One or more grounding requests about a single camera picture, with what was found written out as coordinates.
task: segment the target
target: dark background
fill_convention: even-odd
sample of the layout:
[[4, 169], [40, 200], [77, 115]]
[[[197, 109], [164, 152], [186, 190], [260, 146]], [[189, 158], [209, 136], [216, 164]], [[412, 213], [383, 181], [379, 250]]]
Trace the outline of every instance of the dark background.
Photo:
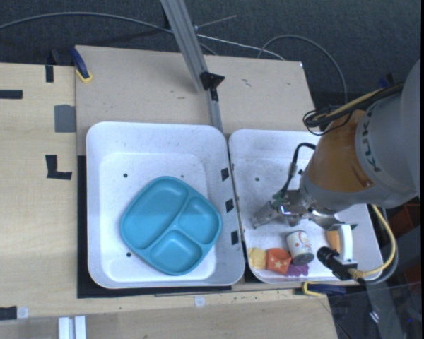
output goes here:
[[[298, 35], [323, 47], [342, 70], [348, 96], [377, 89], [392, 73], [404, 81], [420, 58], [421, 0], [185, 0], [199, 33], [261, 47], [278, 35]], [[163, 26], [159, 0], [0, 0], [0, 25], [46, 13], [92, 11]], [[201, 27], [214, 20], [237, 16]], [[258, 51], [200, 39], [219, 55], [256, 57]], [[52, 17], [0, 30], [0, 61], [45, 64], [56, 49], [71, 64], [75, 44], [178, 51], [174, 37], [133, 23], [98, 17]], [[301, 61], [316, 105], [343, 102], [330, 59], [313, 44], [283, 39], [268, 49]], [[262, 57], [275, 59], [263, 54]]]

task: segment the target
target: blue plate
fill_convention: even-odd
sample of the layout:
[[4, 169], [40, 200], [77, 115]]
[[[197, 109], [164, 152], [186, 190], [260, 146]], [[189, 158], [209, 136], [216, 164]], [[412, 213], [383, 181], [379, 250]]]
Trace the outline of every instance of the blue plate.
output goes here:
[[220, 213], [190, 185], [174, 177], [150, 182], [129, 204], [121, 236], [131, 250], [169, 275], [195, 269], [221, 231]]

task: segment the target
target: can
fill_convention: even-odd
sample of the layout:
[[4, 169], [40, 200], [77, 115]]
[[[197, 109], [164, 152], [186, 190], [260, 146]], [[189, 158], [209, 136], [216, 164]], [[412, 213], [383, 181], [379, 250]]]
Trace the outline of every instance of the can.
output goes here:
[[289, 232], [285, 238], [294, 265], [305, 265], [314, 260], [310, 240], [306, 231]]

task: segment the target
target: orange star block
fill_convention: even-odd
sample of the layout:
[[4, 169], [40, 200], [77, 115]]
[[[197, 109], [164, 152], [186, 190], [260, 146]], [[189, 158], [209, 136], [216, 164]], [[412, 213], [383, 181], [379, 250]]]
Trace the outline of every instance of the orange star block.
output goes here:
[[266, 269], [285, 275], [292, 261], [292, 256], [287, 251], [278, 248], [268, 249], [266, 252]]

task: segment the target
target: wooden table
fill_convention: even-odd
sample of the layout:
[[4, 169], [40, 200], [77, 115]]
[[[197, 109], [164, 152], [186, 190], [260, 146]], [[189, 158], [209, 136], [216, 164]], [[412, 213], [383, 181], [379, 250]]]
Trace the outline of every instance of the wooden table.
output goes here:
[[[83, 53], [88, 49], [80, 48]], [[177, 77], [180, 77], [171, 83], [178, 84], [177, 93], [183, 95], [165, 96], [174, 105], [185, 107], [186, 102], [193, 102], [190, 97], [194, 96], [194, 91], [188, 83], [184, 84], [188, 82], [188, 72], [180, 54], [130, 52], [140, 57], [144, 55], [148, 61], [167, 58], [168, 70], [177, 67]], [[239, 128], [281, 129], [283, 122], [273, 120], [273, 112], [275, 117], [286, 118], [286, 129], [303, 129], [301, 120], [292, 123], [301, 119], [306, 109], [312, 109], [299, 63], [216, 56], [207, 59], [214, 72], [227, 71], [230, 82], [240, 80], [240, 89], [246, 89], [244, 109], [244, 103], [232, 104], [233, 98], [243, 99], [235, 84], [223, 83], [222, 90], [219, 89], [226, 134]], [[233, 67], [235, 70], [238, 66], [245, 67], [245, 77], [233, 75]], [[286, 74], [290, 74], [290, 84], [294, 82], [295, 89], [280, 92], [280, 87], [271, 82], [284, 81]], [[78, 126], [78, 134], [56, 132], [54, 107], [77, 106], [77, 115], [84, 114], [85, 110], [79, 109], [76, 102], [76, 90], [78, 92], [78, 85], [82, 83], [76, 78], [73, 67], [54, 66], [53, 76], [54, 81], [47, 82], [49, 77], [44, 66], [0, 64], [0, 90], [23, 91], [21, 100], [0, 99], [0, 307], [26, 307], [30, 318], [48, 321], [50, 317], [88, 315], [88, 334], [92, 338], [116, 336], [116, 331], [122, 333], [117, 338], [147, 338], [145, 335], [149, 338], [153, 335], [157, 338], [177, 338], [177, 335], [198, 338], [200, 332], [207, 333], [203, 335], [205, 338], [220, 338], [237, 332], [248, 338], [275, 338], [286, 333], [301, 334], [303, 338], [336, 338], [326, 297], [294, 295], [292, 289], [283, 286], [250, 285], [241, 281], [231, 292], [201, 293], [206, 303], [203, 308], [194, 306], [197, 294], [78, 299], [76, 165], [77, 154], [82, 154], [82, 148], [78, 147], [77, 135], [102, 116], [96, 113], [92, 119], [85, 116], [82, 120], [85, 126]], [[167, 80], [163, 81], [160, 85], [148, 83], [140, 89], [146, 92], [155, 89], [153, 96], [156, 96], [161, 86], [166, 90]], [[250, 85], [253, 82], [257, 89], [251, 89], [248, 82]], [[275, 88], [266, 92], [268, 100], [251, 108], [251, 102], [260, 102], [259, 95], [265, 91], [259, 82]], [[154, 101], [143, 101], [149, 106], [154, 104]], [[139, 112], [144, 112], [144, 102], [140, 102]], [[147, 112], [146, 121], [150, 121], [152, 111]], [[192, 116], [191, 111], [181, 109], [175, 121], [167, 121], [166, 111], [159, 118], [167, 123], [199, 124], [201, 119], [208, 119], [203, 113], [199, 112], [198, 118]], [[253, 114], [258, 120], [248, 127]], [[48, 179], [46, 155], [56, 155], [57, 170], [72, 172], [71, 179]], [[138, 325], [132, 326], [136, 317]], [[191, 323], [191, 330], [186, 329], [186, 321]], [[0, 335], [7, 333], [8, 338], [14, 338], [19, 328], [31, 325], [21, 320], [9, 321], [6, 325], [0, 323]]]

